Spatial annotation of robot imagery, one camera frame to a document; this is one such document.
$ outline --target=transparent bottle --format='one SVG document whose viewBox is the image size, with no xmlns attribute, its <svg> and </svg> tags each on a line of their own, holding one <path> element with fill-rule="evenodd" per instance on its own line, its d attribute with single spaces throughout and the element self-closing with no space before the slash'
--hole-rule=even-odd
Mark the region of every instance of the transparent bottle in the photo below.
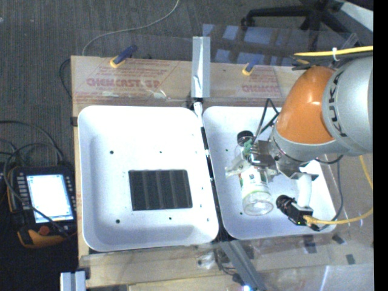
<svg viewBox="0 0 388 291">
<path fill-rule="evenodd" d="M 239 179 L 244 212 L 251 216 L 269 213 L 273 203 L 266 170 L 251 166 L 239 174 Z"/>
</svg>

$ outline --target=gray floor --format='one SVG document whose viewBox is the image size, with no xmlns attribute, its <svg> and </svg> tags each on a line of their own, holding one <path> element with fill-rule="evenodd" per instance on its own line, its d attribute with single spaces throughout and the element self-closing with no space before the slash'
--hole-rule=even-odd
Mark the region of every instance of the gray floor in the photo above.
<svg viewBox="0 0 388 291">
<path fill-rule="evenodd" d="M 0 0 L 0 120 L 22 121 L 42 127 L 63 151 L 65 159 L 73 164 L 72 100 L 64 88 L 71 90 L 70 69 L 66 63 L 71 55 L 82 55 L 85 50 L 87 56 L 115 56 L 133 35 L 191 38 L 202 35 L 204 24 L 239 26 L 240 20 L 253 8 L 300 4 L 298 0 L 180 0 L 175 11 L 159 23 L 108 35 L 84 48 L 101 34 L 141 27 L 162 18 L 172 10 L 176 1 Z M 372 33 L 346 15 L 339 13 L 338 16 L 352 32 L 357 32 L 363 43 L 370 45 Z M 263 18 L 256 20 L 256 26 L 297 29 L 302 21 L 303 18 Z M 148 44 L 150 48 L 140 52 L 142 55 L 152 52 L 152 58 L 163 58 L 166 52 L 174 52 L 172 44 L 175 43 L 166 39 L 160 44 Z M 12 141 L 17 147 L 46 140 L 42 133 L 21 124 L 0 124 L 0 138 Z M 0 150 L 7 149 L 0 142 Z M 50 165 L 53 154 L 47 148 L 37 147 L 25 152 L 25 159 L 34 166 Z M 0 268 L 0 274 L 7 272 L 11 275 L 18 290 L 55 290 L 39 287 L 43 278 L 36 274 L 37 268 L 31 262 L 41 253 L 25 251 L 13 242 L 9 246 L 18 256 L 16 262 L 11 257 L 13 252 L 4 253 L 9 243 L 1 244 L 0 262 L 9 270 Z M 57 279 L 58 271 L 74 269 L 76 251 L 69 250 L 74 247 L 73 243 L 45 250 L 54 255 L 51 263 L 42 263 L 42 266 L 53 269 L 50 272 L 53 281 Z M 66 255 L 64 259 L 61 259 L 62 253 Z M 29 257 L 28 267 L 23 263 L 24 255 Z M 59 259 L 62 265 L 56 267 L 55 260 Z M 11 274 L 12 271 L 22 275 L 22 279 Z M 35 277 L 27 282 L 29 274 Z M 0 282 L 5 277 L 0 275 Z"/>
</svg>

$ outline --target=white tube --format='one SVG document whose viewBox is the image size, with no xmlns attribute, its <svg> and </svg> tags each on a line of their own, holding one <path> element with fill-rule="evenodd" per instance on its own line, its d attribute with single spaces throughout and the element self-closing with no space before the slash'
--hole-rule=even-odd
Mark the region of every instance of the white tube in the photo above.
<svg viewBox="0 0 388 291">
<path fill-rule="evenodd" d="M 296 180 L 296 186 L 299 190 L 298 205 L 308 207 L 310 205 L 312 179 L 308 173 L 302 173 L 299 179 Z"/>
</svg>

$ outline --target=transparent plastic sheet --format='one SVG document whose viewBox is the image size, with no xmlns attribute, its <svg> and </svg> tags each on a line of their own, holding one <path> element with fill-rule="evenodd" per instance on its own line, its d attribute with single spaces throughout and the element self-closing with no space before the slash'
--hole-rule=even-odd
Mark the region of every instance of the transparent plastic sheet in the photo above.
<svg viewBox="0 0 388 291">
<path fill-rule="evenodd" d="M 224 30 L 224 34 L 214 34 L 215 30 L 222 31 L 223 28 L 221 28 L 213 26 L 211 30 L 208 29 L 208 34 L 206 34 L 204 27 L 204 35 L 212 38 L 212 85 L 214 85 L 213 88 L 216 88 L 212 92 L 212 97 L 204 100 L 204 109 L 213 105 L 263 106 L 266 98 L 272 98 L 276 106 L 281 106 L 295 79 L 302 73 L 291 70 L 292 66 L 287 57 L 292 53 L 308 50 L 306 33 L 300 34 L 299 31 L 279 29 L 264 31 L 262 28 L 252 27 L 252 31 L 248 30 L 244 38 L 241 35 L 239 38 L 231 40 L 230 31 L 237 32 L 237 35 L 241 32 L 232 27 L 228 28 L 230 30 L 227 33 Z M 251 33 L 256 32 L 259 32 L 261 40 L 271 40 L 273 33 L 282 36 L 283 33 L 287 32 L 293 36 L 301 35 L 299 38 L 301 41 L 299 43 L 289 42 L 289 46 L 279 42 L 272 45 L 268 45 L 266 42 L 255 44 L 252 42 L 252 38 L 247 38 L 247 35 L 250 36 Z M 90 39 L 98 34 L 99 32 L 88 32 Z M 329 32 L 327 34 L 321 33 L 319 41 L 326 40 L 327 44 L 318 43 L 318 48 L 331 50 L 333 46 L 336 46 L 340 49 L 344 43 L 352 43 L 354 40 L 334 37 Z M 128 96 L 118 98 L 110 95 L 106 90 L 109 86 L 104 87 L 100 82 L 99 87 L 102 88 L 100 92 L 105 92 L 105 96 L 101 94 L 101 98 L 97 99 L 98 104 L 187 106 L 190 102 L 191 39 L 136 34 L 109 36 L 106 37 L 106 40 L 110 40 L 108 42 L 106 40 L 103 42 L 104 38 L 95 41 L 87 49 L 87 56 L 91 57 L 75 57 L 74 61 L 79 60 L 80 66 L 89 74 L 91 74 L 90 71 L 94 70 L 87 65 L 89 59 L 91 61 L 95 59 L 98 62 L 97 65 L 105 59 L 104 63 L 108 64 L 110 58 L 132 44 L 139 47 L 134 59 L 146 59 L 150 65 L 158 64 L 157 60 L 175 61 L 175 64 L 171 64 L 170 69 L 168 69 L 173 71 L 166 73 L 171 75 L 173 72 L 177 72 L 177 74 L 175 79 L 171 80 L 175 89 L 167 93 L 163 90 L 166 98 L 155 97 L 161 96 L 158 93 L 161 93 L 162 87 L 158 86 L 154 87 L 154 90 L 150 90 L 150 87 L 147 87 L 149 82 L 146 82 L 148 79 L 141 80 L 139 85 L 145 92 L 148 92 L 148 95 L 130 99 Z M 90 39 L 83 39 L 82 42 L 79 42 L 78 47 L 81 49 Z M 251 91 L 250 94 L 242 95 L 244 93 L 243 82 L 238 79 L 247 80 L 241 74 L 242 67 L 250 59 L 253 59 L 259 50 L 268 53 L 276 49 L 283 50 L 283 52 L 277 52 L 275 56 L 270 55 L 270 58 L 267 57 L 268 55 L 263 55 L 258 64 L 270 67 L 270 69 L 266 69 L 266 72 L 274 74 L 276 78 L 276 83 L 272 82 L 270 86 L 278 85 L 280 94 L 268 92 L 254 94 Z M 73 88 L 77 88 L 79 68 L 76 68 L 75 65 L 72 68 L 72 75 Z M 234 83 L 240 81 L 240 87 L 229 89 L 228 80 Z M 73 103 L 75 116 L 89 104 L 89 99 L 84 101 L 75 99 Z M 327 159 L 333 159 L 333 156 L 328 156 Z M 366 155 L 366 163 L 369 174 L 373 177 L 372 155 Z M 343 158 L 340 161 L 340 177 L 337 174 L 336 164 L 322 168 L 336 209 L 341 205 L 338 178 L 341 181 L 344 207 L 338 219 L 353 218 L 369 210 L 373 204 L 372 191 L 365 180 L 357 158 Z M 352 290 L 374 289 L 373 215 L 358 222 L 338 225 L 331 233 L 264 238 L 247 241 L 246 246 L 252 257 L 251 262 L 257 271 L 263 274 L 264 283 L 269 290 L 343 290 L 349 286 L 352 286 Z M 193 247 L 141 249 L 110 253 L 89 252 L 84 247 L 80 253 L 79 265 L 80 268 L 91 271 L 90 278 L 87 280 L 89 287 L 125 284 L 131 285 L 130 290 L 158 290 L 158 286 L 162 290 L 163 283 L 161 281 L 169 280 L 175 281 L 175 287 L 185 281 L 185 285 L 180 285 L 182 288 L 193 286 L 192 289 L 197 287 L 201 290 L 214 290 L 216 286 L 217 290 L 241 290 L 239 285 L 232 281 L 232 276 L 229 275 L 233 272 L 233 264 L 228 260 L 223 260 L 224 266 L 229 271 L 226 273 L 216 262 L 217 256 L 220 257 L 220 254 L 222 254 L 222 250 L 216 241 Z M 349 284 L 340 280 L 339 273 L 353 277 L 353 282 Z"/>
</svg>

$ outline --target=button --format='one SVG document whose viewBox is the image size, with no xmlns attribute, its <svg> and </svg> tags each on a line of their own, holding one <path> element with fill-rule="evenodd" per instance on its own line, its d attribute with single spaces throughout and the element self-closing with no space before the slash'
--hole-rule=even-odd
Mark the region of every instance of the button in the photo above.
<svg viewBox="0 0 388 291">
<path fill-rule="evenodd" d="M 48 226 L 41 226 L 38 233 L 42 236 L 46 236 L 50 233 L 50 229 Z"/>
</svg>

